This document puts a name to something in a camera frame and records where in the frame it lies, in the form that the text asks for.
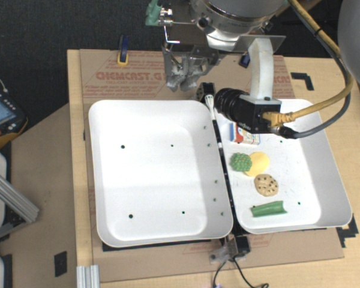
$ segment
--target yellow cable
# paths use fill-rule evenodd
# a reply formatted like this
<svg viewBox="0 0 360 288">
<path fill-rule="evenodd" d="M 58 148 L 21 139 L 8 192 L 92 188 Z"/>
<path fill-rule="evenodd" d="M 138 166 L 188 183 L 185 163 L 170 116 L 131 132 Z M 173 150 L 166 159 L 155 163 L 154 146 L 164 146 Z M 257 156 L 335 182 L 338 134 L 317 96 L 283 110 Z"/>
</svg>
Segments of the yellow cable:
<svg viewBox="0 0 360 288">
<path fill-rule="evenodd" d="M 307 23 L 312 27 L 314 31 L 318 31 L 317 34 L 321 39 L 335 52 L 335 54 L 340 58 L 340 49 L 336 43 L 321 29 L 321 27 L 314 21 L 314 19 L 308 14 L 308 12 L 301 6 L 297 0 L 288 0 L 289 3 L 296 9 L 296 11 L 307 21 Z M 346 97 L 352 89 L 352 86 L 355 82 L 355 79 L 347 71 L 348 84 L 346 87 L 336 96 L 331 97 L 328 100 L 322 101 L 321 103 L 314 104 L 302 110 L 290 113 L 279 113 L 279 112 L 265 112 L 263 113 L 263 118 L 270 121 L 270 127 L 279 127 L 284 123 L 292 122 L 296 118 L 302 117 L 307 114 L 324 109 L 344 97 Z"/>
</svg>

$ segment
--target black cable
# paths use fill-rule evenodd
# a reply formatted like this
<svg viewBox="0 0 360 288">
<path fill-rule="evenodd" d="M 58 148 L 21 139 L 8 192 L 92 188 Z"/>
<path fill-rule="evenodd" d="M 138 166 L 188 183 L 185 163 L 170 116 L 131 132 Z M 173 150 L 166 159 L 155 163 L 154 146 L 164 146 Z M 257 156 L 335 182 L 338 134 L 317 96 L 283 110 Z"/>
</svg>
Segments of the black cable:
<svg viewBox="0 0 360 288">
<path fill-rule="evenodd" d="M 237 269 L 239 270 L 242 279 L 247 283 L 247 285 L 248 285 L 250 288 L 255 288 L 254 286 L 252 286 L 252 285 L 247 281 L 247 279 L 245 278 L 244 274 L 242 273 L 241 268 L 240 268 L 238 262 L 236 261 L 236 256 L 233 257 L 233 262 L 234 262 L 234 264 L 236 265 Z M 268 288 L 268 287 L 269 287 L 269 284 L 268 284 L 268 283 L 265 283 L 265 284 L 262 284 L 262 285 L 261 285 L 261 288 Z"/>
<path fill-rule="evenodd" d="M 219 271 L 222 269 L 222 267 L 227 263 L 227 261 L 231 261 L 231 262 L 233 262 L 233 263 L 236 265 L 237 269 L 238 269 L 239 272 L 240 272 L 240 275 L 241 275 L 242 279 L 246 282 L 246 284 L 247 284 L 250 288 L 255 288 L 255 287 L 252 286 L 252 285 L 247 281 L 247 279 L 245 278 L 244 274 L 243 274 L 242 271 L 241 271 L 241 268 L 240 268 L 238 262 L 236 261 L 236 257 L 237 257 L 237 256 L 234 256 L 232 260 L 230 260 L 230 259 L 229 259 L 229 260 L 226 260 L 225 262 L 223 262 L 223 263 L 218 267 L 218 269 L 216 270 L 215 276 L 214 276 L 214 280 L 213 280 L 213 282 L 212 282 L 212 288 L 216 288 L 216 278 L 217 278 L 217 274 L 218 274 Z M 268 288 L 268 287 L 269 287 L 269 284 L 268 284 L 268 283 L 262 284 L 262 286 L 261 286 L 261 288 Z"/>
<path fill-rule="evenodd" d="M 214 276 L 214 280 L 212 282 L 212 288 L 216 287 L 216 278 L 217 278 L 217 274 L 219 273 L 219 271 L 222 269 L 222 267 L 227 263 L 228 260 L 226 260 L 225 262 L 223 262 L 218 269 L 216 270 L 215 276 Z"/>
<path fill-rule="evenodd" d="M 328 44 L 318 34 L 318 32 L 321 30 L 321 28 L 317 31 L 314 31 L 313 28 L 309 25 L 309 23 L 299 14 L 297 9 L 292 4 L 291 4 L 291 7 L 292 7 L 292 10 L 297 15 L 297 17 L 300 19 L 300 21 L 304 24 L 304 26 L 313 34 L 315 39 L 317 39 L 319 41 L 319 43 L 324 47 L 324 49 L 329 53 L 329 55 L 335 60 L 336 64 L 338 65 L 338 67 L 341 70 L 341 73 L 344 77 L 344 80 L 345 80 L 345 83 L 347 86 L 349 84 L 349 82 L 348 82 L 348 75 L 347 75 L 346 68 L 345 68 L 343 62 L 341 61 L 341 59 L 336 55 L 336 53 L 328 46 Z M 345 97 L 342 108 L 333 117 L 331 117 L 326 122 L 320 124 L 319 126 L 312 128 L 310 130 L 294 133 L 293 138 L 300 139 L 303 137 L 311 136 L 312 134 L 315 134 L 315 133 L 325 129 L 326 127 L 332 125 L 335 121 L 339 120 L 344 115 L 344 113 L 346 112 L 346 110 L 349 107 L 349 104 L 350 104 L 350 93 Z"/>
</svg>

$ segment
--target white bracket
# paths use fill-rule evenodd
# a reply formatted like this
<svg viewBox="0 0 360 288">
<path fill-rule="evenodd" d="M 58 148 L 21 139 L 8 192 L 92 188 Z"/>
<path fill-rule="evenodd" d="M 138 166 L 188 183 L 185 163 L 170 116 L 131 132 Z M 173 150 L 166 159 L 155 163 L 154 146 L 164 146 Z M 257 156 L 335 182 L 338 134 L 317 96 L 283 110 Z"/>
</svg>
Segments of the white bracket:
<svg viewBox="0 0 360 288">
<path fill-rule="evenodd" d="M 248 48 L 251 59 L 250 97 L 264 100 L 272 99 L 274 84 L 274 51 L 269 38 L 255 38 Z"/>
</svg>

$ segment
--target black background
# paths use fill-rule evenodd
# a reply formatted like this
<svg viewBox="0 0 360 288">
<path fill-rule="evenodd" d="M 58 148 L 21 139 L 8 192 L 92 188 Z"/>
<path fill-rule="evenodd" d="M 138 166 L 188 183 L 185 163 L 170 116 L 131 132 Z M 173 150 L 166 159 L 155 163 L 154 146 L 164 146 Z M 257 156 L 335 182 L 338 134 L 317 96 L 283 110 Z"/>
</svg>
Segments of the black background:
<svg viewBox="0 0 360 288">
<path fill-rule="evenodd" d="M 68 102 L 67 50 L 160 50 L 162 28 L 145 26 L 150 0 L 0 0 L 0 78 L 29 119 L 28 127 Z M 310 14 L 332 39 L 342 0 L 322 0 Z M 291 10 L 272 19 L 285 35 L 277 54 L 328 57 Z"/>
</svg>

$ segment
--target white tray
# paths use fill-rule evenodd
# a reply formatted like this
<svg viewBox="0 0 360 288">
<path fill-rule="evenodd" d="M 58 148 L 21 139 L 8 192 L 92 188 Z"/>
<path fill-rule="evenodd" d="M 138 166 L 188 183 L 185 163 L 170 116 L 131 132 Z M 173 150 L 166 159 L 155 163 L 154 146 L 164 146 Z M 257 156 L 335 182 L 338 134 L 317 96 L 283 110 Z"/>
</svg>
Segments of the white tray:
<svg viewBox="0 0 360 288">
<path fill-rule="evenodd" d="M 89 111 L 97 230 L 111 247 L 226 236 L 213 125 L 192 100 L 101 100 Z"/>
<path fill-rule="evenodd" d="M 311 105 L 305 100 L 282 100 L 281 111 L 292 112 Z M 250 233 L 316 229 L 346 225 L 352 212 L 326 134 L 320 131 L 303 139 L 284 139 L 261 134 L 259 145 L 230 141 L 230 121 L 217 114 L 233 201 L 240 225 Z M 321 124 L 312 113 L 286 124 L 296 131 Z M 235 152 L 250 155 L 261 151 L 270 159 L 264 171 L 279 184 L 275 196 L 265 197 L 254 186 L 254 177 L 235 172 L 229 160 Z M 253 217 L 251 208 L 282 200 L 286 214 Z"/>
</svg>

